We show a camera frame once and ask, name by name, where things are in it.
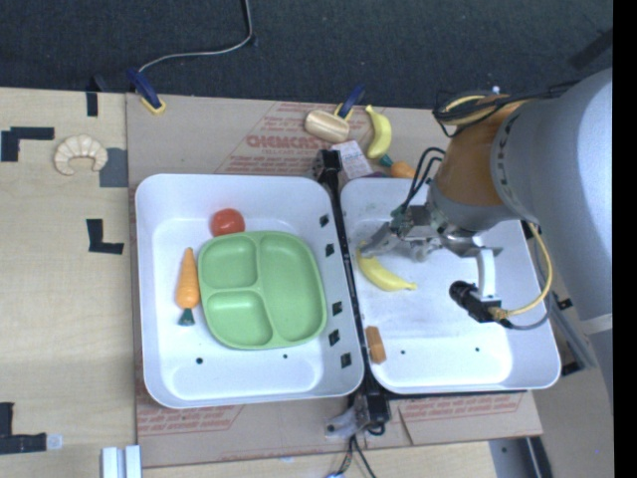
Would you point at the brown cardboard board red print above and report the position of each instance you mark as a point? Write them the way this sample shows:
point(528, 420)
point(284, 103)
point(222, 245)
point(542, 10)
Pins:
point(199, 137)

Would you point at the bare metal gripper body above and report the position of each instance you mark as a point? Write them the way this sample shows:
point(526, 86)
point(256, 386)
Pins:
point(423, 222)

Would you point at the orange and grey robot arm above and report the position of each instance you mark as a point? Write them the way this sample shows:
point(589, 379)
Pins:
point(557, 157)

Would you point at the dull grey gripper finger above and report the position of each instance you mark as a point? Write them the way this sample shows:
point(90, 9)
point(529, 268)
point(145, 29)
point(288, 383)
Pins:
point(379, 242)
point(423, 251)

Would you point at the yellow banana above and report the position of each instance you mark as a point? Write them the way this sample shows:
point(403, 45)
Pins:
point(380, 135)
point(383, 278)

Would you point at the orange carrot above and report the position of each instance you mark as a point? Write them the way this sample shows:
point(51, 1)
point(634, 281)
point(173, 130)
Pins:
point(402, 168)
point(188, 284)

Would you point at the thin black rod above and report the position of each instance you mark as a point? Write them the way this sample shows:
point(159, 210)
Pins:
point(348, 267)

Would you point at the white and pink carton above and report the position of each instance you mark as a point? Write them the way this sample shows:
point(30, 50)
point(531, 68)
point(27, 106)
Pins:
point(353, 160)

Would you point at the beige croissant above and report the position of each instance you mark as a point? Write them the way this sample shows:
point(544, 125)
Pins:
point(79, 150)

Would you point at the red tomato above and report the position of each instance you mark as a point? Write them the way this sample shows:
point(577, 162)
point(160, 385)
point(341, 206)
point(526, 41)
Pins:
point(226, 222)

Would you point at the green divided plate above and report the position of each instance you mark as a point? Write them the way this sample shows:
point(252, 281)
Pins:
point(278, 287)

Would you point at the black cylinder on white bracket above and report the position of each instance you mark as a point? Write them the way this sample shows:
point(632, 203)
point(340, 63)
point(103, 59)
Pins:
point(473, 299)

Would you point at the orange wedge block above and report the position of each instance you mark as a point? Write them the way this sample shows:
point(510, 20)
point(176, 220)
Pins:
point(376, 345)

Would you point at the beige bread bun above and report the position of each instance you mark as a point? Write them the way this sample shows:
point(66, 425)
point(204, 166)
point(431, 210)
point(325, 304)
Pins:
point(327, 125)

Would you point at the white plastic tray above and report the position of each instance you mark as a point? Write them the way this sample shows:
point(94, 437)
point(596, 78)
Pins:
point(438, 336)
point(239, 376)

